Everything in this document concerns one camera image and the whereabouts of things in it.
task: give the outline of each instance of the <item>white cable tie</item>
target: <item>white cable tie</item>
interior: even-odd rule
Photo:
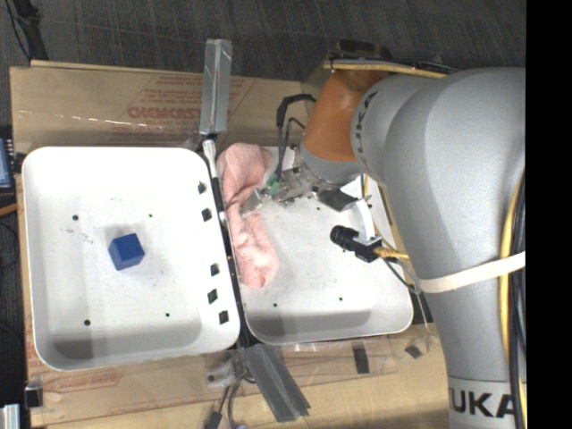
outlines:
[[[480,264],[452,275],[433,279],[417,279],[417,287],[423,292],[435,294],[463,288],[476,282],[484,282],[501,275],[513,273],[526,266],[526,252]]]

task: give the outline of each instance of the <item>gray carpet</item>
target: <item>gray carpet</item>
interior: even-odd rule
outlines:
[[[228,38],[233,74],[303,80],[335,39],[354,38],[381,43],[398,57],[431,60],[439,54],[459,69],[526,62],[526,0],[32,2],[55,61],[201,72],[206,39]],[[0,126],[9,126],[8,67],[27,61],[1,1],[0,51]],[[8,235],[1,240],[3,257],[10,259],[13,244]],[[1,278],[0,322],[21,334],[17,268]],[[16,364],[15,340],[1,338],[0,363]]]

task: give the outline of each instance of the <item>white tray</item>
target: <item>white tray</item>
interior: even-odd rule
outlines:
[[[44,147],[26,157],[22,179],[34,340],[49,366],[196,355],[236,341],[231,277],[197,154]],[[206,192],[199,194],[199,183]],[[206,222],[205,209],[213,216]],[[118,272],[107,248],[133,232],[146,255]],[[211,276],[211,265],[218,274]]]
[[[271,172],[277,150],[268,150],[273,155]],[[288,150],[284,166],[291,166],[292,160]],[[359,181],[344,189],[357,198],[360,190]],[[373,193],[376,225],[392,242],[379,191]],[[372,211],[365,201],[344,213],[313,198],[297,199],[286,208],[269,201],[261,212],[280,269],[264,288],[241,286],[248,326],[259,340],[275,345],[341,340],[409,327],[413,307],[408,290],[387,266],[379,259],[361,261],[330,241],[330,231],[338,224],[373,235]]]

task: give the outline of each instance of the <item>black metal pole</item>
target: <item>black metal pole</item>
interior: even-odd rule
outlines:
[[[42,34],[39,31],[39,11],[30,0],[12,0],[16,9],[16,21],[28,42],[31,59],[48,60]]]

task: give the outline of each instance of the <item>blue cube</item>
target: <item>blue cube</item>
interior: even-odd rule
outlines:
[[[137,265],[143,260],[145,255],[136,233],[130,233],[114,239],[108,251],[109,256],[114,261],[116,270],[123,270]]]

